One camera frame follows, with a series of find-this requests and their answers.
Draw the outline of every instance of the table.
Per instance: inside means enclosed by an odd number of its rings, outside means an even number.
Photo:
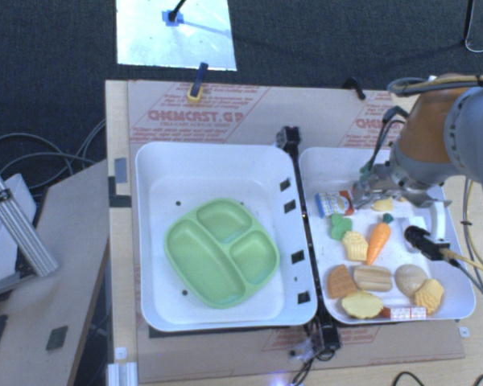
[[[130,171],[126,177],[115,182],[115,167],[118,164],[129,165],[129,119],[128,119],[128,84],[125,81],[106,82],[106,114],[108,140],[108,176],[109,184],[114,191],[113,206],[110,209],[110,249],[113,295],[113,343],[115,348],[115,363],[124,364],[138,361],[138,345],[136,337],[135,315],[135,270],[133,263],[133,227],[129,204]],[[402,103],[406,108],[411,106],[411,100]],[[463,179],[449,179],[444,186],[448,199],[453,201],[451,214],[454,220],[461,217],[461,196],[463,194]],[[480,188],[475,191],[469,210],[472,220],[473,235],[480,253],[483,256],[483,194]],[[457,229],[460,241],[463,236]],[[458,323],[458,326],[468,330],[469,337],[463,339],[464,360],[453,359],[436,362],[418,362],[408,364],[389,364],[361,368],[340,368],[330,370],[315,370],[321,367],[314,364],[306,384],[359,384],[364,381],[369,385],[388,384],[399,372],[408,370],[414,372],[426,384],[461,384],[470,385],[483,373],[483,297],[477,293],[477,306],[471,317]],[[291,379],[291,373],[272,373],[258,376],[221,377],[204,380],[185,380],[167,384],[173,386],[194,384],[200,385],[275,385],[286,384]],[[404,379],[401,384],[413,384]]]

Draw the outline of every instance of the tan toy food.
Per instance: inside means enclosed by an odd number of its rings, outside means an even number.
[[[392,202],[392,198],[389,197],[387,199],[376,200],[372,208],[376,211],[393,211],[394,203]]]
[[[365,240],[365,237],[354,230],[345,232],[343,239],[341,240],[347,253],[347,259],[350,261],[366,261],[367,249],[369,244]]]
[[[416,265],[402,265],[395,270],[395,284],[409,298],[413,298],[426,280],[426,272]]]
[[[444,287],[436,279],[427,279],[415,292],[415,304],[426,308],[427,314],[438,309],[442,302]]]
[[[354,282],[360,290],[387,292],[392,290],[392,272],[380,266],[357,266]]]
[[[381,312],[383,303],[377,296],[359,291],[341,299],[341,306],[354,318],[375,318]]]
[[[328,294],[331,299],[343,298],[356,292],[357,287],[346,265],[339,265],[328,275]]]

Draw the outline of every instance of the toy carrot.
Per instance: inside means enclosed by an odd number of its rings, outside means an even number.
[[[383,220],[381,223],[376,224],[374,230],[370,234],[369,248],[367,250],[367,262],[368,266],[372,265],[379,253],[388,241],[391,230],[388,223],[390,223],[394,218],[389,213],[383,215]]]

